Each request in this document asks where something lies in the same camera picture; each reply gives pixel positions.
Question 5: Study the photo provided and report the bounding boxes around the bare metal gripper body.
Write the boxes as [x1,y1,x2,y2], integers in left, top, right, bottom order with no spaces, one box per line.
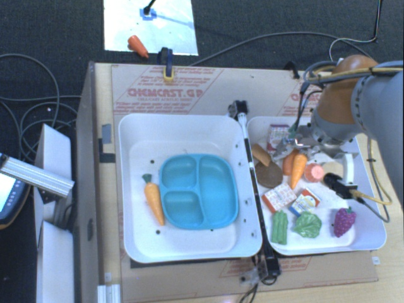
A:
[288,124,345,158]

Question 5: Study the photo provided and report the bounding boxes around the red and white carton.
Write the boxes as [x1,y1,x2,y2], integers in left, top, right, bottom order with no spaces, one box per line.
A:
[261,182,298,214]
[266,124,291,156]

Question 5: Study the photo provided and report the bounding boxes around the pink round can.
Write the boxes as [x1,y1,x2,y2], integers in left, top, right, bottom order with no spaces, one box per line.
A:
[303,163,325,183]

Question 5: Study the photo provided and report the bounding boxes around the tan bread roll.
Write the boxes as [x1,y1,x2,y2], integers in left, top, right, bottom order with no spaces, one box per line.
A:
[251,143,273,168]

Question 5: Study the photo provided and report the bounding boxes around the brown round biscuit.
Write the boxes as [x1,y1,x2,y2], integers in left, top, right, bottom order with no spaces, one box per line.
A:
[254,160,284,189]

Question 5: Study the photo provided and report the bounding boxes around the thin black and white rod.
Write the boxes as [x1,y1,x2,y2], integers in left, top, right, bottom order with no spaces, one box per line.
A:
[237,112,273,264]

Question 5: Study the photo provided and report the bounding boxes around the blue and yellow carton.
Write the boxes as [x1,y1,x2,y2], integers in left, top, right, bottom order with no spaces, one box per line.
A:
[288,187,322,218]

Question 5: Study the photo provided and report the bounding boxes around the green lettuce leaf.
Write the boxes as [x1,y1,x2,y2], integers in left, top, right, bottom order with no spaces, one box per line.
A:
[293,210,323,239]

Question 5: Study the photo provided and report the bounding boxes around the purple grapes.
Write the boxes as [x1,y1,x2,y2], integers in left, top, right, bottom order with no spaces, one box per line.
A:
[333,206,358,239]

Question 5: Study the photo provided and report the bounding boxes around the green asparagus bundle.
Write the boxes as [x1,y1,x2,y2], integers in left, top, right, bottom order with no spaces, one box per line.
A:
[271,210,289,246]

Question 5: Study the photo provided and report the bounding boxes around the white plastic tray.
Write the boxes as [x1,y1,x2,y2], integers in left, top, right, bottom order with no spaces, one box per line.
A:
[118,112,263,264]
[247,116,388,256]

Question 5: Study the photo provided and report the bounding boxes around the blue divided plate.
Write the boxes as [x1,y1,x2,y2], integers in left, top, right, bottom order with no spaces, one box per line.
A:
[158,153,240,231]

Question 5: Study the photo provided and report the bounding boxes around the brown cardboard board red print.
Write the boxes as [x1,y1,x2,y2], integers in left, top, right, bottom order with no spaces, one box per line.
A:
[110,64,379,292]

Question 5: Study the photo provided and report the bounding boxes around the orange carrot with green top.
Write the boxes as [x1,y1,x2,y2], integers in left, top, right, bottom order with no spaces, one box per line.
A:
[141,173,166,227]

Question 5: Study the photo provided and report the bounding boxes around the black cylinder on white bracket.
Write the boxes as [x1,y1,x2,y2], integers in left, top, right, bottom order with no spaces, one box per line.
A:
[323,153,359,200]

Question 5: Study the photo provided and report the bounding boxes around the black block with thin wires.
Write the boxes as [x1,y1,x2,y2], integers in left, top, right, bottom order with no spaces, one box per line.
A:
[228,100,251,119]
[258,253,282,279]

